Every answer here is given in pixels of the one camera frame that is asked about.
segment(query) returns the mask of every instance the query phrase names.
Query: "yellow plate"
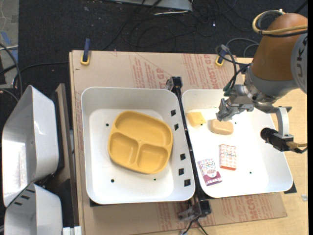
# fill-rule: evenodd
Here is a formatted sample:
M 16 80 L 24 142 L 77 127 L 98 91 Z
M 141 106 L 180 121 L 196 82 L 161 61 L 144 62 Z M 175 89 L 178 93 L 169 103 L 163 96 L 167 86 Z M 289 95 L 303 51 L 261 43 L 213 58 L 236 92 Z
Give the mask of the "yellow plate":
M 161 172 L 172 147 L 173 133 L 167 123 L 135 111 L 124 111 L 116 117 L 108 142 L 115 163 L 145 174 Z

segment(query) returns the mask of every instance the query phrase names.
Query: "black surface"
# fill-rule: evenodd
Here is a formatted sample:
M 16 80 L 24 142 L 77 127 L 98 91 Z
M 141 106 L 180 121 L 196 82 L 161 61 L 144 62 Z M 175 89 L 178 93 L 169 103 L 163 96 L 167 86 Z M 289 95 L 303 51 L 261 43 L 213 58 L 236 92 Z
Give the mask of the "black surface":
M 84 49 L 86 38 L 90 38 L 91 50 L 102 50 L 116 37 L 123 25 L 125 27 L 120 35 L 105 50 L 211 54 L 215 53 L 216 46 L 226 44 L 233 38 L 244 37 L 259 42 L 260 35 L 251 31 L 251 21 L 258 14 L 280 8 L 285 12 L 294 12 L 305 0 L 236 0 L 233 10 L 225 2 L 231 4 L 233 0 L 195 0 L 194 13 L 155 17 L 153 13 L 168 10 L 149 10 L 146 6 L 99 0 L 20 0 L 19 65 L 24 69 L 38 63 L 68 61 L 70 51 Z M 217 10 L 229 11 L 219 14 Z M 308 6 L 304 6 L 299 13 L 308 16 Z M 195 16 L 202 21 L 198 23 L 198 32 L 194 27 Z M 142 21 L 133 29 L 138 23 L 134 20 L 147 18 L 153 19 Z M 181 36 L 172 38 L 171 32 Z M 204 37 L 200 33 L 212 36 Z M 131 46 L 122 37 L 145 47 Z M 164 41 L 148 46 L 160 40 Z M 248 44 L 235 42 L 230 49 L 233 54 L 242 56 Z M 253 57 L 255 50 L 254 47 L 250 48 L 247 56 Z M 70 121 L 72 120 L 67 64 L 28 69 L 22 72 L 22 80 L 24 90 L 27 85 L 33 85 L 47 96 L 60 83 L 65 83 L 68 111 Z M 14 99 L 9 95 L 0 95 L 0 130 L 15 105 Z

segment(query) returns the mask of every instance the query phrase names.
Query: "table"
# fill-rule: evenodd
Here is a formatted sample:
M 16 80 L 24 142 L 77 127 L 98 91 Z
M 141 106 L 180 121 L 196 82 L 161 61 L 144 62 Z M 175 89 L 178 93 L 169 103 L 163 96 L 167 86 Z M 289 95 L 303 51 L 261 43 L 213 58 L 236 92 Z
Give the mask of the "table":
M 80 161 L 83 161 L 84 153 L 79 149 L 79 146 L 82 144 L 79 143 L 79 135 L 82 134 L 81 126 L 77 122 L 80 116 L 78 116 L 79 111 L 77 107 L 80 107 L 80 102 L 77 101 L 79 98 L 79 94 L 77 94 L 77 90 L 75 88 L 81 83 L 87 83 L 86 86 L 109 86 L 114 87 L 116 82 L 114 79 L 106 79 L 103 77 L 99 77 L 95 74 L 90 74 L 88 76 L 88 67 L 83 67 L 79 63 L 78 57 L 80 57 L 82 52 L 80 51 L 73 51 L 69 54 L 70 59 L 70 78 L 71 78 L 71 97 L 72 97 L 72 112 L 73 112 L 73 127 L 74 127 L 74 144 L 75 144 L 75 159 L 76 159 L 76 184 L 77 184 L 77 195 L 78 195 L 78 209 L 79 209 L 79 221 L 80 225 L 83 226 L 83 231 L 86 231 L 86 235 L 90 235 L 91 226 L 95 226 L 97 222 L 102 222 L 98 217 L 98 213 L 101 212 L 98 207 L 91 209 L 88 197 L 86 197 L 86 191 L 84 190 L 84 165 L 81 164 Z M 96 69 L 101 69 L 103 66 L 107 66 L 108 69 L 113 69 L 111 66 L 114 65 L 114 60 L 120 55 L 121 53 L 118 52 L 93 52 L 90 56 L 90 67 L 98 65 Z M 106 55 L 105 65 L 103 64 L 102 55 Z M 145 55 L 152 55 L 151 53 L 143 54 L 139 53 L 139 55 L 145 59 Z M 167 60 L 169 62 L 169 66 L 173 66 L 171 61 L 171 57 L 174 57 L 177 54 L 166 54 Z M 182 64 L 188 63 L 188 58 L 190 55 L 182 54 Z M 197 61 L 199 61 L 199 65 L 201 66 L 201 61 L 205 60 L 205 56 L 201 56 Z M 250 62 L 251 59 L 238 59 L 239 62 Z M 158 67 L 153 67 L 153 63 L 140 63 L 140 60 L 131 60 L 130 61 L 130 69 L 134 72 L 135 76 L 131 76 L 129 74 L 125 74 L 124 76 L 121 74 L 116 74 L 116 77 L 120 79 L 124 84 L 125 87 L 140 87 L 141 82 L 149 83 L 151 88 L 161 87 L 166 81 L 166 77 L 169 74 L 166 72 L 162 72 L 162 70 Z M 187 65 L 185 69 L 188 70 L 186 76 L 188 76 L 188 81 L 190 84 L 196 84 L 197 79 L 196 76 L 190 75 L 194 67 L 190 67 Z M 149 71 L 148 78 L 140 77 L 140 72 L 142 69 Z M 86 80 L 79 80 L 76 76 L 78 72 L 81 72 L 81 77 L 87 78 Z M 198 80 L 205 80 L 208 78 L 205 77 L 204 74 L 200 74 L 200 78 Z M 216 80 L 214 77 L 213 82 L 215 82 L 219 88 L 221 88 L 220 81 Z M 289 112 L 289 120 L 290 120 L 290 133 L 295 136 L 294 141 L 298 143 L 307 143 L 307 95 L 304 94 L 300 89 L 296 89 L 290 93 L 288 93 L 284 98 L 278 100 L 275 103 L 276 106 L 292 106 L 293 109 Z M 272 116 L 274 124 L 277 128 L 277 120 L 275 119 L 275 115 Z M 208 226 L 204 229 L 210 235 L 242 235 L 242 234 L 254 234 L 254 235 L 264 235 L 264 234 L 276 234 L 276 235 L 306 235 L 308 234 L 308 201 L 304 201 L 302 194 L 308 195 L 308 157 L 307 152 L 304 154 L 296 154 L 294 152 L 286 152 L 286 157 L 291 169 L 291 173 L 293 175 L 294 183 L 297 189 L 296 193 L 289 193 L 284 194 L 280 193 L 283 203 L 286 208 L 287 217 L 283 218 L 276 218 L 276 219 L 266 219 L 266 220 L 259 220 L 253 222 L 244 222 L 244 223 L 234 223 L 234 224 L 227 224 L 227 225 L 218 225 L 218 226 Z M 112 215 L 119 215 L 119 218 L 123 217 L 122 220 L 133 220 L 132 225 L 136 225 L 136 219 L 131 216 L 125 215 L 126 212 L 123 210 L 129 210 L 129 208 L 141 208 L 142 204 L 134 204 L 131 207 L 129 205 L 124 205 L 123 207 L 107 207 L 107 211 L 111 212 L 110 217 L 114 220 Z M 149 210 L 147 212 L 142 213 L 138 218 L 144 218 L 145 216 L 149 215 Z M 133 233 L 136 231 L 136 228 L 131 227 L 129 222 L 119 222 L 116 224 L 116 228 L 123 227 L 127 230 L 132 230 Z M 177 235 L 179 232 L 177 230 L 173 231 L 163 231 L 160 233 L 145 233 L 146 235 L 152 234 L 164 234 L 164 235 Z M 188 232 L 189 235 L 197 235 L 202 234 L 198 229 L 191 229 Z

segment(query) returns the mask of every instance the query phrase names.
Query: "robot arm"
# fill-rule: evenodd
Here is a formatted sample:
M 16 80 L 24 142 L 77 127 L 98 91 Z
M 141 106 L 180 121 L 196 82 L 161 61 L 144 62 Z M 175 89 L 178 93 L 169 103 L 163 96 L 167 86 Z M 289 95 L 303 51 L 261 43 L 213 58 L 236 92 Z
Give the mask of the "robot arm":
M 307 94 L 308 34 L 299 32 L 307 23 L 306 17 L 294 13 L 283 13 L 272 22 L 266 31 L 270 36 L 262 38 L 244 84 L 234 85 L 225 93 L 229 98 L 221 99 L 216 114 L 219 121 L 228 121 L 254 107 L 265 113 L 276 113 L 279 130 L 266 128 L 261 137 L 280 151 L 301 152 L 289 134 L 288 111 L 291 107 L 274 107 L 273 103 L 296 88 Z

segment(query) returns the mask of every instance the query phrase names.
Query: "beige soap bar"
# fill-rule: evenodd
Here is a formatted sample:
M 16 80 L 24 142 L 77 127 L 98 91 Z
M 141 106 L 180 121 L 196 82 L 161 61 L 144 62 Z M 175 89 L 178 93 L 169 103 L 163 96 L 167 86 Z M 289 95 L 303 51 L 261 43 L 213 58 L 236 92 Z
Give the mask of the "beige soap bar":
M 187 118 L 192 127 L 205 123 L 205 119 L 201 112 L 189 112 L 187 113 Z
M 229 135 L 234 132 L 233 123 L 230 121 L 218 121 L 217 119 L 213 119 L 210 121 L 210 130 L 211 132 L 222 134 L 222 135 Z

